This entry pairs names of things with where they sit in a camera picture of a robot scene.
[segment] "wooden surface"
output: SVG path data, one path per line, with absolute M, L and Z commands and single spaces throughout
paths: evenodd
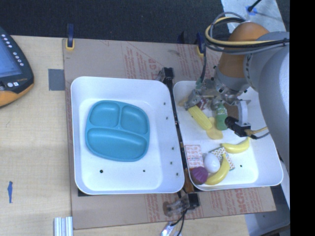
M 71 216 L 65 94 L 49 90 L 48 85 L 48 70 L 63 69 L 62 39 L 12 37 L 33 69 L 35 85 L 0 109 L 0 235 L 52 236 L 54 218 Z M 75 230 L 73 235 L 158 236 L 165 225 Z M 249 234 L 245 217 L 237 215 L 186 220 L 182 235 Z

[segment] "banana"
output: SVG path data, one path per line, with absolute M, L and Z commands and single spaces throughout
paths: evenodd
M 229 153 L 232 154 L 241 153 L 250 147 L 250 137 L 247 137 L 244 141 L 242 141 L 239 144 L 222 143 L 221 146 L 224 147 L 225 150 Z
M 227 173 L 230 171 L 230 164 L 226 159 L 225 153 L 222 155 L 223 160 L 220 166 L 220 169 L 214 173 L 214 175 L 209 176 L 205 184 L 207 185 L 215 185 L 220 183 L 223 179 L 225 179 Z

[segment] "white ball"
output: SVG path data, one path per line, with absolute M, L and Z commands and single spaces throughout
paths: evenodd
M 206 168 L 206 170 L 209 172 L 209 173 L 215 173 L 217 172 L 220 167 L 221 167 L 221 164 L 220 164 L 220 161 L 219 159 L 213 154 L 213 153 L 208 153 L 206 156 L 205 156 L 205 160 L 204 160 L 204 166 Z

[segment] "corn cob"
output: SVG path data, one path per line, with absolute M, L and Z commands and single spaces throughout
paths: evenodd
M 196 122 L 204 129 L 209 130 L 212 128 L 212 124 L 209 118 L 198 108 L 197 105 L 188 108 L 189 113 L 191 116 L 196 120 Z

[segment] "cardboard sheet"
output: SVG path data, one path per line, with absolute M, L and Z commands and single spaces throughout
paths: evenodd
M 76 39 L 73 51 L 63 40 L 65 94 L 70 163 L 71 205 L 74 229 L 177 220 L 168 217 L 163 205 L 178 199 L 175 194 L 87 196 L 74 180 L 70 86 L 80 76 L 155 80 L 163 67 L 172 67 L 175 84 L 200 77 L 203 57 L 196 45 Z M 206 78 L 214 74 L 220 54 L 207 52 Z M 218 217 L 276 209 L 270 187 L 198 192 L 200 206 L 186 219 Z

